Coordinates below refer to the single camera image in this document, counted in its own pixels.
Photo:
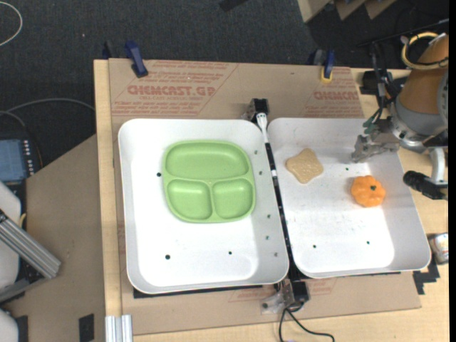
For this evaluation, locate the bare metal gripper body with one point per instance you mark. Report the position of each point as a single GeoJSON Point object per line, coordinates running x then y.
{"type": "Point", "coordinates": [402, 138]}

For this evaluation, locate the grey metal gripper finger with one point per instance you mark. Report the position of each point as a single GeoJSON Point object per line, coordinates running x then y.
{"type": "Point", "coordinates": [383, 148]}
{"type": "Point", "coordinates": [360, 150]}

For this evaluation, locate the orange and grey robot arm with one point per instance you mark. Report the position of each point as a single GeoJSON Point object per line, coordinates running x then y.
{"type": "Point", "coordinates": [424, 84]}

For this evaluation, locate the orange pumpkin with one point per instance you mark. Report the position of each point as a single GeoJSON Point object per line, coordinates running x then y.
{"type": "Point", "coordinates": [367, 191]}

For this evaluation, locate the beige bread slice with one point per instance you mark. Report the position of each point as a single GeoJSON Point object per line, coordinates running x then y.
{"type": "Point", "coordinates": [304, 165]}

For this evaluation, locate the white plastic tray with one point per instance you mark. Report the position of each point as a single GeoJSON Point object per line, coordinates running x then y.
{"type": "Point", "coordinates": [335, 233]}
{"type": "Point", "coordinates": [199, 255]}

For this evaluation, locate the thin black and white rod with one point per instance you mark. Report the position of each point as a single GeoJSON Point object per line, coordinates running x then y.
{"type": "Point", "coordinates": [277, 191]}

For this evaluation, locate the small silver can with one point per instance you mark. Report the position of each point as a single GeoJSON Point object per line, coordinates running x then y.
{"type": "Point", "coordinates": [440, 248]}

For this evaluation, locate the brown cardboard board red print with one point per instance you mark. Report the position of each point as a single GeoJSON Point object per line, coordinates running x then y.
{"type": "Point", "coordinates": [228, 91]}

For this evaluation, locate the green divided plate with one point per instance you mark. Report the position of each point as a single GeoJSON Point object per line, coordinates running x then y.
{"type": "Point", "coordinates": [208, 182]}

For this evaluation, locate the black cylinder on white bracket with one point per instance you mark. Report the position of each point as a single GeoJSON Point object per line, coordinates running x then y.
{"type": "Point", "coordinates": [424, 183]}

